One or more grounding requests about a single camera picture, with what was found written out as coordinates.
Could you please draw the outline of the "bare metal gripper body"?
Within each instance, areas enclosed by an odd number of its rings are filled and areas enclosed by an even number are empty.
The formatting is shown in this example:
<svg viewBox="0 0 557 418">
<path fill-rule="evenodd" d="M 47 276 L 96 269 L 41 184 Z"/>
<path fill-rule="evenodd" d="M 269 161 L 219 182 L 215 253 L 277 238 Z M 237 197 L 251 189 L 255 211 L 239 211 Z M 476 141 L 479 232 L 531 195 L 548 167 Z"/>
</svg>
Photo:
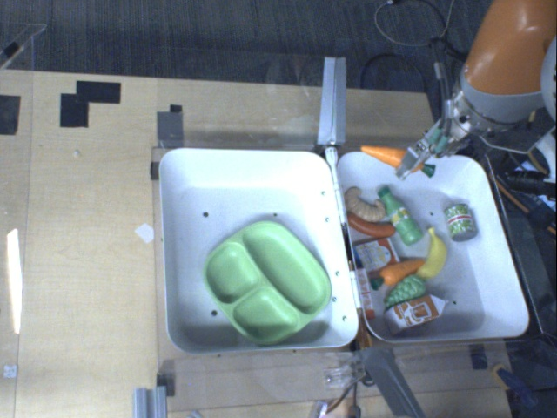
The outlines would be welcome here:
<svg viewBox="0 0 557 418">
<path fill-rule="evenodd" d="M 452 156 L 464 146 L 470 134 L 472 117 L 472 108 L 466 97 L 455 95 L 443 104 L 441 117 L 416 145 L 428 146 L 430 157 Z"/>
</svg>

